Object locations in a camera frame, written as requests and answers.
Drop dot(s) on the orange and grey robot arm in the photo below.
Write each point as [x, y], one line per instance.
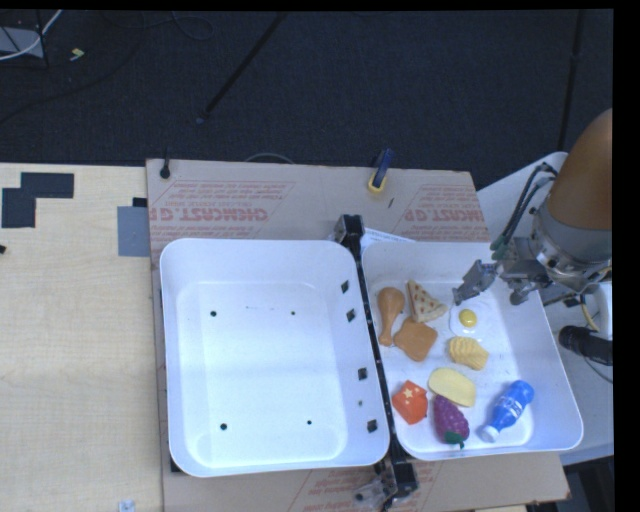
[585, 190]

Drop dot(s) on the blue bottle with white cap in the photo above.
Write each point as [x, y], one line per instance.
[510, 407]

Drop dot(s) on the orange toast slice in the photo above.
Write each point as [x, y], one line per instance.
[416, 340]

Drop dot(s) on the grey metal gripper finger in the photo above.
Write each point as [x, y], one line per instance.
[475, 280]
[522, 294]

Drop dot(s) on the white paper slip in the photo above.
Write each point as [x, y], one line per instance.
[387, 236]

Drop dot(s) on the purple grapes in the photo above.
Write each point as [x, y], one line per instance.
[450, 420]

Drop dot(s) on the pale yellow potato slice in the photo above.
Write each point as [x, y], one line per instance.
[452, 386]

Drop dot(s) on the thin black rod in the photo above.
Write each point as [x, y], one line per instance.
[376, 345]

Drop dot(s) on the white plastic tray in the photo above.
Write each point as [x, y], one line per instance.
[270, 360]
[530, 350]

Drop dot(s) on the black cylinder on white bracket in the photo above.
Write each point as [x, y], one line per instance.
[585, 342]

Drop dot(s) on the brown cardboard board red print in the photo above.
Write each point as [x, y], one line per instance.
[310, 200]

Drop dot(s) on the brown chicken drumstick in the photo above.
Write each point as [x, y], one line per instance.
[389, 312]

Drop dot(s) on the orange carton with yellow star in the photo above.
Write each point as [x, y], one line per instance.
[410, 404]

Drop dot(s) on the pizza slice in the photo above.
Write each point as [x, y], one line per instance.
[422, 302]

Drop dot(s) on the white fried egg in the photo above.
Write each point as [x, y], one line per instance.
[468, 320]

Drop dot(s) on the yellow ridged corn piece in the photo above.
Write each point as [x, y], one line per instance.
[468, 352]

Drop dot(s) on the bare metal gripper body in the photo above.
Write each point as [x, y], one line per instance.
[530, 265]

